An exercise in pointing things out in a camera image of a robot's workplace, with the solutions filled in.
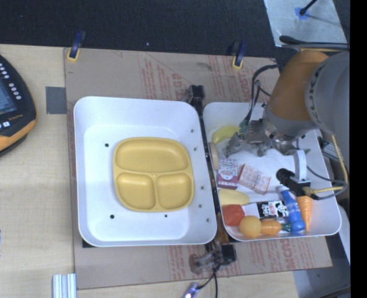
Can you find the yellow oval toy food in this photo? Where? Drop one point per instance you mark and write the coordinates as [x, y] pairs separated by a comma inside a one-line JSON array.
[[233, 196]]

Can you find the blue bottle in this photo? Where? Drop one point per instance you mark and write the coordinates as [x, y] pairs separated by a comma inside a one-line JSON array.
[[293, 213]]

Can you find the black cylinder on white bracket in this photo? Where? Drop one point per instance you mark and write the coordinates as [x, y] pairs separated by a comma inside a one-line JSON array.
[[290, 180]]

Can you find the orange carrot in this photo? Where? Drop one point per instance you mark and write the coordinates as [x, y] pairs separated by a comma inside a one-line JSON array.
[[305, 208]]

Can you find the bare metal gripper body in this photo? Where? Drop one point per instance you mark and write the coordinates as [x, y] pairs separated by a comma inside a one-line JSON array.
[[260, 135]]

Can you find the white plastic tray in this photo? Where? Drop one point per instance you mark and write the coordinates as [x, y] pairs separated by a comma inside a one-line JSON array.
[[323, 216], [96, 166]]

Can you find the thin black and white rod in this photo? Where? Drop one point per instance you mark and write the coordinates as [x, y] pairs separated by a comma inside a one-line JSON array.
[[208, 166]]

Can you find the black and white cow carton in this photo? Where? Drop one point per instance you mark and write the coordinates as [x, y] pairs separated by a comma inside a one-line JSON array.
[[273, 209]]

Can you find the yellow banana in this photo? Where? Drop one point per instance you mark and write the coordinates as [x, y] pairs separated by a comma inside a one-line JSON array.
[[222, 133]]

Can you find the orange and white carton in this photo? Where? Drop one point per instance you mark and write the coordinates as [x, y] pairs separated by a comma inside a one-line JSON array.
[[254, 178]]

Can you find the brown cardboard board red print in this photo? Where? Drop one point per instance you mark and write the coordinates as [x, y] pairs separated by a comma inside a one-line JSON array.
[[115, 73]]

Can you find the yellow divided plate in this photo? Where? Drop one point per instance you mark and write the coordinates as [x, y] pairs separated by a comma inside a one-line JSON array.
[[152, 174]]

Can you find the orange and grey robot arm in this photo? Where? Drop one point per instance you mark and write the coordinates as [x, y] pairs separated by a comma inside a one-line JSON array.
[[298, 85]]

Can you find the yellow-orange ball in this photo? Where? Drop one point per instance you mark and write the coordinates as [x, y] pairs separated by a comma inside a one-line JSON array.
[[250, 226]]

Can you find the red and white colourful carton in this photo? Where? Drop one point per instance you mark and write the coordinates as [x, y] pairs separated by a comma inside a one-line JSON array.
[[227, 172]]

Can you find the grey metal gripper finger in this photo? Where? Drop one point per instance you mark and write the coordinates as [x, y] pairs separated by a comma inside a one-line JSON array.
[[233, 146], [263, 151]]

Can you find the small orange fruit green stem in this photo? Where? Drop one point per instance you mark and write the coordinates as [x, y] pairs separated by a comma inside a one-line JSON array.
[[270, 227]]

